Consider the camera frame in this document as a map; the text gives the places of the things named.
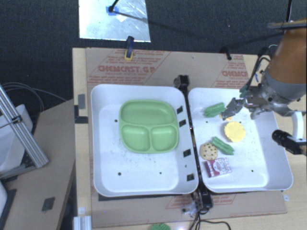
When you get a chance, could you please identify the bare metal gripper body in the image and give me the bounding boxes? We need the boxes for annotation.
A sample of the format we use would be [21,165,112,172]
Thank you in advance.
[245,85,301,117]

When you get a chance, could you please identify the green toy beans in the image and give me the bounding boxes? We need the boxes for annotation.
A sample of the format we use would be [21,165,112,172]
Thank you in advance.
[211,136,235,156]
[203,102,227,118]

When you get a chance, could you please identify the yellow round toy slice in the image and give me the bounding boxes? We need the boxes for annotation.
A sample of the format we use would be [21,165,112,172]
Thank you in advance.
[224,121,246,143]

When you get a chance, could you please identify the tan toy biscuit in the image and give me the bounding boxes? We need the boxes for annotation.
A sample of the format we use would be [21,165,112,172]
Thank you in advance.
[199,142,219,161]

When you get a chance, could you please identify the brown cardboard board red print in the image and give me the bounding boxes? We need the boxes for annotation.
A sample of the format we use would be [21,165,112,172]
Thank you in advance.
[85,47,288,229]

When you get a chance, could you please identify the white plastic tray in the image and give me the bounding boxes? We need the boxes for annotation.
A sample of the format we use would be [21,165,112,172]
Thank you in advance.
[188,87,294,194]
[90,83,200,198]

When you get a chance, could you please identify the red and pink packet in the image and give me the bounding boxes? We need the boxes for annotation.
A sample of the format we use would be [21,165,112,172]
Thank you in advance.
[204,157,233,178]

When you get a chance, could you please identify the green divided plate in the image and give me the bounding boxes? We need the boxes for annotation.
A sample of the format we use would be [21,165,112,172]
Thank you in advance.
[118,99,181,154]

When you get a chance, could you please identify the green ridged toy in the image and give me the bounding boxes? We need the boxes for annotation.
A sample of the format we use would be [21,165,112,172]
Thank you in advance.
[150,222,172,230]

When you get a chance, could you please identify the black cylinder on white bracket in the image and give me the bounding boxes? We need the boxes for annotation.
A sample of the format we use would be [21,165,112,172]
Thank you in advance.
[272,111,307,156]

